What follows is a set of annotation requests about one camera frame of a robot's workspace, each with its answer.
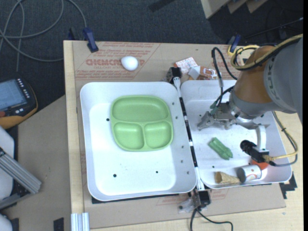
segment digital display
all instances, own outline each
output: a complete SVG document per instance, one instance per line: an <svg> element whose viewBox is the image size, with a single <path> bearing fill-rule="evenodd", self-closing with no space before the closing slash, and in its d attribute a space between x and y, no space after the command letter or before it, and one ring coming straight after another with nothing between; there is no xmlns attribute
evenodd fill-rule
<svg viewBox="0 0 308 231"><path fill-rule="evenodd" d="M0 110L27 103L15 79L0 83Z"/></svg>

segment white egg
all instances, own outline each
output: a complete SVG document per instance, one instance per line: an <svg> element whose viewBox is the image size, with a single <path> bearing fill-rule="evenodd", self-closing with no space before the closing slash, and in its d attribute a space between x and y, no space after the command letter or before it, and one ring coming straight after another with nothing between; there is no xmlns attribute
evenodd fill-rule
<svg viewBox="0 0 308 231"><path fill-rule="evenodd" d="M134 71L138 67L138 60L134 56L125 56L121 58L121 64L128 71Z"/></svg>

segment white tray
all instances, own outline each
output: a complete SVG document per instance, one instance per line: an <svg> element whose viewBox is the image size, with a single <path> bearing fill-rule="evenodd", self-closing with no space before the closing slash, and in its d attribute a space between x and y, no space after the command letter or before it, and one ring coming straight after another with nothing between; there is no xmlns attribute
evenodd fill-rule
<svg viewBox="0 0 308 231"><path fill-rule="evenodd" d="M173 141L165 149L130 152L113 139L112 102L126 95L153 95L169 106ZM92 82L80 91L88 188L100 201L190 192L196 185L187 131L175 87L166 82Z"/></svg>
<svg viewBox="0 0 308 231"><path fill-rule="evenodd" d="M224 89L235 84L234 80L225 80ZM240 125L233 125L231 129L225 130L221 125L213 125L209 128L198 130L197 124L206 111L210 111L210 105L220 95L220 87L217 80L190 80L181 86L181 93L186 107L187 118L189 120L192 141L200 170L202 182L209 188L227 188L235 187L234 184L217 184L214 175L217 171L222 171L232 176L236 176L236 170L239 167L250 163L250 156L242 152L240 143L243 140L249 140L257 144L257 133L255 130L248 130ZM223 102L229 100L229 93L223 97ZM263 118L255 120L257 124L269 124L266 128L266 149L271 156L286 154L279 131L275 124L271 112L267 112ZM217 137L225 146L233 152L233 158L229 161L219 157L213 151L208 143L213 137ZM279 160L279 164L288 163L287 158ZM262 178L252 180L239 185L258 185L275 182L288 181L292 175L291 166L273 167L269 166L262 171Z"/></svg>

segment cardboard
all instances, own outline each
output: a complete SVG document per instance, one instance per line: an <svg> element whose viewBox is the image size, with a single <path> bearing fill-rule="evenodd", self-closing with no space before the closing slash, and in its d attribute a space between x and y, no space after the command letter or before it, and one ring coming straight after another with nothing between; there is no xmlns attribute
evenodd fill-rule
<svg viewBox="0 0 308 231"><path fill-rule="evenodd" d="M190 218L191 213L180 214L178 209L180 203L187 200L186 193L108 203L92 202L93 199L87 187L87 166L79 93L83 85L92 81L160 81L166 77L168 69L173 67L176 62L190 57L198 65L214 69L211 58L211 50L214 45L98 42L99 51L90 53L87 42L73 41L72 44L84 210L89 213L90 227L95 229ZM230 64L231 57L226 53L228 46L218 47L222 52L225 52L226 62ZM120 59L126 55L132 55L139 59L140 65L137 70L130 72L121 66ZM217 59L217 64L223 78L231 79L223 61ZM228 67L235 76L239 75L239 71L231 66ZM188 75L185 75L181 81L187 79ZM208 191L212 203L204 210L207 216L285 207L278 184Z"/></svg>

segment multimeter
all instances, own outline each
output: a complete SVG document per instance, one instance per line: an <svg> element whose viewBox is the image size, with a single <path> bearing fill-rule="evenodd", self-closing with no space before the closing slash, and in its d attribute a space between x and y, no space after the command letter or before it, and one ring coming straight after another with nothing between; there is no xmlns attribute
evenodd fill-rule
<svg viewBox="0 0 308 231"><path fill-rule="evenodd" d="M11 128L32 116L38 109L36 96L19 74L0 79L0 126Z"/></svg>

